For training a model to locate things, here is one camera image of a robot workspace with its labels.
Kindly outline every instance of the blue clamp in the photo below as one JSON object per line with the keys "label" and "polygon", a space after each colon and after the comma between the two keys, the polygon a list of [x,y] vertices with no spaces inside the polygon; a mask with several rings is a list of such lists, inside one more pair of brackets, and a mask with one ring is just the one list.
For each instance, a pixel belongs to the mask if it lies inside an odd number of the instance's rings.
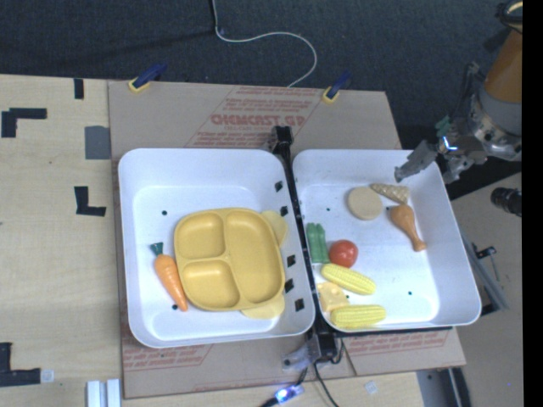
{"label": "blue clamp", "polygon": [[350,72],[348,70],[333,83],[324,93],[322,94],[322,101],[326,104],[333,103],[339,96],[339,89],[346,86],[350,81]]}
{"label": "blue clamp", "polygon": [[140,93],[149,86],[150,81],[158,80],[167,67],[167,64],[154,64],[134,80],[129,81],[128,87],[130,87],[131,91]]}

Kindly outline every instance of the white cable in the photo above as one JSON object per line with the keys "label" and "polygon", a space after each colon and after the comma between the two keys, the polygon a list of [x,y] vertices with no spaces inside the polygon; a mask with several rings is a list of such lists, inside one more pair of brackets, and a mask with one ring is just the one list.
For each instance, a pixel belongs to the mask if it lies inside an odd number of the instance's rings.
{"label": "white cable", "polygon": [[293,81],[292,83],[290,83],[288,85],[288,87],[293,87],[294,85],[300,83],[302,80],[307,78],[315,70],[316,62],[317,62],[316,50],[313,47],[313,45],[311,45],[311,43],[307,39],[305,39],[304,37],[302,37],[300,35],[296,35],[296,34],[291,33],[289,31],[271,31],[269,33],[263,33],[262,35],[257,35],[257,36],[253,36],[253,37],[246,38],[246,39],[229,39],[229,38],[226,38],[219,32],[219,20],[218,20],[218,17],[217,17],[217,10],[216,10],[216,5],[215,5],[215,0],[211,0],[211,5],[213,7],[213,17],[215,18],[215,33],[216,33],[217,37],[219,39],[222,39],[224,42],[241,43],[241,42],[256,41],[258,39],[261,39],[261,38],[267,37],[267,36],[291,36],[291,37],[294,37],[296,39],[300,39],[301,41],[303,41],[305,43],[305,45],[307,45],[310,48],[311,52],[313,53],[313,65],[311,66],[309,71],[307,71],[305,74],[303,74],[298,80]]}

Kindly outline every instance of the toy carrot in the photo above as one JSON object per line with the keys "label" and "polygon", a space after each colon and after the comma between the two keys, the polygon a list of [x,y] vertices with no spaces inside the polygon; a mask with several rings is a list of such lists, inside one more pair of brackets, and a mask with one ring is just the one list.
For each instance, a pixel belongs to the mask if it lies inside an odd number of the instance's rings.
{"label": "toy carrot", "polygon": [[151,245],[156,259],[154,260],[154,270],[158,275],[162,286],[176,302],[177,306],[182,311],[188,310],[187,297],[183,291],[179,271],[177,270],[176,261],[169,255],[162,253],[163,243],[155,243]]}

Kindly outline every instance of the toy tomato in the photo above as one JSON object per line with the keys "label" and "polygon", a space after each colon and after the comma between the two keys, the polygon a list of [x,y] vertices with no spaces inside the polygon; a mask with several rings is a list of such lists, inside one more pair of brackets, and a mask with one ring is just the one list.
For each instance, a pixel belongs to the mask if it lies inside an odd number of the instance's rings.
{"label": "toy tomato", "polygon": [[338,240],[330,246],[328,256],[333,264],[350,268],[358,258],[358,247],[352,241]]}

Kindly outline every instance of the toy food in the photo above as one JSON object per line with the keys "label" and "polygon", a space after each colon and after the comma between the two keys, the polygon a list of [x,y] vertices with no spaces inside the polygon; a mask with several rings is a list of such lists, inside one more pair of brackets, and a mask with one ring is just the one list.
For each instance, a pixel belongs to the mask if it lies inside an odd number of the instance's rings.
{"label": "toy food", "polygon": [[394,186],[392,184],[370,184],[370,188],[386,198],[397,202],[398,204],[407,204],[409,199],[409,187]]}
{"label": "toy food", "polygon": [[350,268],[358,258],[358,247],[352,241],[338,240],[330,246],[328,256],[332,263]]}
{"label": "toy food", "polygon": [[337,264],[326,264],[321,268],[321,275],[327,281],[331,281],[348,291],[359,294],[375,293],[375,282],[367,276],[351,268]]}
{"label": "toy food", "polygon": [[390,219],[397,225],[402,231],[404,231],[413,245],[415,252],[424,250],[427,246],[426,243],[421,240],[417,234],[417,228],[415,227],[415,213],[413,208],[409,205],[397,205],[394,207],[388,207],[387,210],[390,213]]}
{"label": "toy food", "polygon": [[334,309],[349,304],[347,296],[343,290],[333,282],[321,282],[316,284],[316,290],[319,292],[319,301],[322,310],[331,312]]}
{"label": "toy food", "polygon": [[154,260],[154,270],[162,283],[162,286],[170,294],[173,301],[182,311],[188,310],[187,297],[183,291],[179,272],[177,271],[176,261],[169,255],[162,253],[163,244],[156,243],[151,245],[156,259]]}
{"label": "toy food", "polygon": [[309,223],[306,230],[311,262],[314,264],[328,264],[330,258],[328,258],[324,228],[320,223]]}
{"label": "toy food", "polygon": [[359,219],[373,220],[383,211],[383,202],[370,187],[355,187],[347,196],[350,212]]}
{"label": "toy food", "polygon": [[344,329],[358,329],[371,326],[386,317],[386,310],[379,304],[350,304],[334,309],[330,321]]}

